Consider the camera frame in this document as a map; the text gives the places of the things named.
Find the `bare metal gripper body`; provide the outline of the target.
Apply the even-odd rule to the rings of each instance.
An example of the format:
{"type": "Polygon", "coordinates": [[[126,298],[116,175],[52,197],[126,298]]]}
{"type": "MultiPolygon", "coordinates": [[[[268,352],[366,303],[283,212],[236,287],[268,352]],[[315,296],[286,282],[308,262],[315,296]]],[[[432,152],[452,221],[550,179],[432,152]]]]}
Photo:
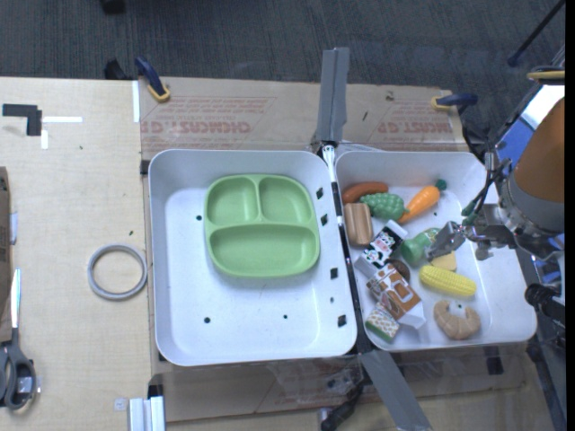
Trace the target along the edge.
{"type": "Polygon", "coordinates": [[[466,238],[477,245],[478,251],[518,246],[515,236],[505,225],[497,204],[484,204],[478,212],[473,211],[464,219],[466,238]]]}

